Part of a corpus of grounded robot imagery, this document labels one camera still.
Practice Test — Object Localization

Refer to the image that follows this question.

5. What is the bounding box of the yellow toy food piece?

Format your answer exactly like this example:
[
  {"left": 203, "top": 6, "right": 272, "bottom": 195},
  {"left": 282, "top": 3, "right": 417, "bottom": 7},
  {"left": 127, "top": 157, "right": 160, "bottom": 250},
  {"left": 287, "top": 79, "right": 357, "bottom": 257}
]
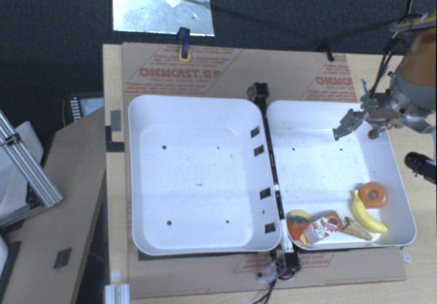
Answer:
[{"left": 286, "top": 209, "right": 313, "bottom": 248}]

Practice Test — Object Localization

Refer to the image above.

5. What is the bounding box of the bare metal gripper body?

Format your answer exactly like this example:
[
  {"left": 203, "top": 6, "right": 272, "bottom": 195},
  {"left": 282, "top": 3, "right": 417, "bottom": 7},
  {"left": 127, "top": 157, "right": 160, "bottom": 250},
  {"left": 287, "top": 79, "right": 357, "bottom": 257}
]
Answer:
[{"left": 361, "top": 90, "right": 432, "bottom": 133}]

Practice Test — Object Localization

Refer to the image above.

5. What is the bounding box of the white and brown carton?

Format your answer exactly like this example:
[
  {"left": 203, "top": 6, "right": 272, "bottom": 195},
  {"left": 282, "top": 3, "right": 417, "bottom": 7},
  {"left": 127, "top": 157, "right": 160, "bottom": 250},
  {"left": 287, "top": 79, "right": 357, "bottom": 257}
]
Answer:
[{"left": 302, "top": 210, "right": 348, "bottom": 246}]

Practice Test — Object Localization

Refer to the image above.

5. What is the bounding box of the orange doughnut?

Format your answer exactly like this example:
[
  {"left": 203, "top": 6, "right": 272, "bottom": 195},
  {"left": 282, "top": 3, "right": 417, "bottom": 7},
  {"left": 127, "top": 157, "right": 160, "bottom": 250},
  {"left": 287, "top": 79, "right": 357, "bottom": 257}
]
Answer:
[{"left": 358, "top": 182, "right": 388, "bottom": 209}]

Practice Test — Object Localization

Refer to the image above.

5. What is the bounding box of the thin black and white rod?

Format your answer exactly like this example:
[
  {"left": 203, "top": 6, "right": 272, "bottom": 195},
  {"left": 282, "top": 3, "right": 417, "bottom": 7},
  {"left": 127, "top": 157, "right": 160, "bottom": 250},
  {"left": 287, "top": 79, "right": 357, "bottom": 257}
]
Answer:
[{"left": 256, "top": 97, "right": 295, "bottom": 255}]

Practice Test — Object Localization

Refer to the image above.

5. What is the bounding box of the white plastic tray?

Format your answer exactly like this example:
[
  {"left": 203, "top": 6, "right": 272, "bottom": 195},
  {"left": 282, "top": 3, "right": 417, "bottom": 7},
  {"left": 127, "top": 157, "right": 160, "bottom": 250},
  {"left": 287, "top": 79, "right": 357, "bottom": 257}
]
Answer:
[
  {"left": 128, "top": 94, "right": 283, "bottom": 257},
  {"left": 266, "top": 100, "right": 417, "bottom": 251}
]

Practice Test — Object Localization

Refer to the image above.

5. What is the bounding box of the brown cardboard board red print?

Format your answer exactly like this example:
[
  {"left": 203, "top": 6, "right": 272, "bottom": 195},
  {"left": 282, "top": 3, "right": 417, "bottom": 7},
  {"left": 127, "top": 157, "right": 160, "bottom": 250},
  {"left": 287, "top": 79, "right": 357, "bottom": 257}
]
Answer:
[{"left": 121, "top": 42, "right": 408, "bottom": 300}]

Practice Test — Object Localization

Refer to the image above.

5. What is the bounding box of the red strawberry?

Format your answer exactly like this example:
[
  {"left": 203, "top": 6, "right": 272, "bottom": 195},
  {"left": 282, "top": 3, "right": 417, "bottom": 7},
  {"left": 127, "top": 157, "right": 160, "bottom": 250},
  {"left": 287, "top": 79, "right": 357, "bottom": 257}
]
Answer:
[{"left": 286, "top": 215, "right": 310, "bottom": 241}]

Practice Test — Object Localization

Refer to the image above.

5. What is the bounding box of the yellow banana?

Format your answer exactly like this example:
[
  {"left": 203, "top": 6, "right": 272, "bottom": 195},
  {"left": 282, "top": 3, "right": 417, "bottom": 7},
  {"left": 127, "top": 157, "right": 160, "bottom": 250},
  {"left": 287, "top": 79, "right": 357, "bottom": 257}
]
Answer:
[{"left": 350, "top": 189, "right": 389, "bottom": 234}]

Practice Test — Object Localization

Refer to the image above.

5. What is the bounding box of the brown ice cream cone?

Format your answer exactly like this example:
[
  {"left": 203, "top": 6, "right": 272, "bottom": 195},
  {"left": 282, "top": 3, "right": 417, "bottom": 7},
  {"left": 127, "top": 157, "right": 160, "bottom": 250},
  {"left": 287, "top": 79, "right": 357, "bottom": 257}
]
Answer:
[{"left": 339, "top": 216, "right": 373, "bottom": 241}]

